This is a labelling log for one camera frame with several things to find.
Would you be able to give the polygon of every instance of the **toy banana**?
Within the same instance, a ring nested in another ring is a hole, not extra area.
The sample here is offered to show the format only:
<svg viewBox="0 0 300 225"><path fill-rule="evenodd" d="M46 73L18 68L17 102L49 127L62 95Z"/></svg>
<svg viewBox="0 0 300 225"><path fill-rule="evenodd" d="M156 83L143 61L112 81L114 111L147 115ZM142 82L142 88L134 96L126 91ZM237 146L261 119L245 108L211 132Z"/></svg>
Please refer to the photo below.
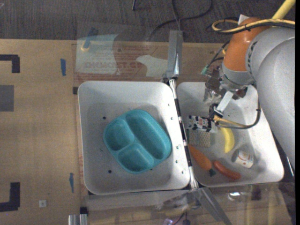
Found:
<svg viewBox="0 0 300 225"><path fill-rule="evenodd" d="M225 151L225 153L228 153L234 148L233 132L230 128L221 127L220 129L221 129L221 132L224 135L224 139L225 139L224 151Z"/></svg>

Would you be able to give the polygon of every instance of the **carrot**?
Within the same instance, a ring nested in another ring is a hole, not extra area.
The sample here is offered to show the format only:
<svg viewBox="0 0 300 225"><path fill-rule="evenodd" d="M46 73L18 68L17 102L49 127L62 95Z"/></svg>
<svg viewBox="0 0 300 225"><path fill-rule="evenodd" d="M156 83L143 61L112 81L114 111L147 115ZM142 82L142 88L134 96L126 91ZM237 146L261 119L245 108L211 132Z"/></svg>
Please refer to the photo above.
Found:
<svg viewBox="0 0 300 225"><path fill-rule="evenodd" d="M210 176L216 174L216 172L212 169L212 163L211 161L205 156L202 152L197 150L191 145L188 145L189 151L193 158L196 160L197 164L204 170L208 171L210 173Z"/></svg>
<svg viewBox="0 0 300 225"><path fill-rule="evenodd" d="M224 176L230 179L237 180L241 178L240 173L229 170L228 168L223 166L219 161L214 161L214 166L220 173L222 173Z"/></svg>

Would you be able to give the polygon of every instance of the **small white square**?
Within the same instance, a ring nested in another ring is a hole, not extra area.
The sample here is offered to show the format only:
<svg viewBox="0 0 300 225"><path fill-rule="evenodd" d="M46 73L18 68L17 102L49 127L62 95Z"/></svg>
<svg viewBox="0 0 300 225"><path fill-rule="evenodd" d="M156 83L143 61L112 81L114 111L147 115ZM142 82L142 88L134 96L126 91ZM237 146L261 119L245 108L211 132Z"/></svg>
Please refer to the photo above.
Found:
<svg viewBox="0 0 300 225"><path fill-rule="evenodd" d="M45 208L45 207L47 207L47 200L39 200L39 201L38 201L38 206L39 206L40 208Z"/></svg>

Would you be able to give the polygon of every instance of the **gray floor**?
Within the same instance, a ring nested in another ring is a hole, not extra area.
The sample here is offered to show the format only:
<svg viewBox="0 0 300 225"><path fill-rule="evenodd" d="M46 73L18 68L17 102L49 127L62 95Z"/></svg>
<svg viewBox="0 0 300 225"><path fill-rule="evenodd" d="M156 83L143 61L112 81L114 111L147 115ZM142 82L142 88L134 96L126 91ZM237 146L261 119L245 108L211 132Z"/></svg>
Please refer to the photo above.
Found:
<svg viewBox="0 0 300 225"><path fill-rule="evenodd" d="M78 39L87 35L91 24L100 34L108 33L112 25L125 34L123 40L144 40L145 31L173 19L171 0L0 0L0 38ZM208 0L176 0L180 16L203 11ZM185 42L223 42L227 36L207 32L215 20L239 16L270 18L284 0L212 0L209 12L198 19L182 23ZM295 19L293 8L286 19ZM169 24L156 33L153 41L168 39Z"/></svg>

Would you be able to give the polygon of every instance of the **yellow hose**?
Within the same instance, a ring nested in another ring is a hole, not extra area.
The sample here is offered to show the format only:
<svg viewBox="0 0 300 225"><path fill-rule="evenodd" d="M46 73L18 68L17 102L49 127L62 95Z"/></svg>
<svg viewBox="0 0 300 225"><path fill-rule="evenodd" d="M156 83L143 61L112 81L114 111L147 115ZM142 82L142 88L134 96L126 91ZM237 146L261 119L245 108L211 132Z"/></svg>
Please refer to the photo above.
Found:
<svg viewBox="0 0 300 225"><path fill-rule="evenodd" d="M278 11L272 17L273 19L283 19L296 3L296 0L285 0Z"/></svg>

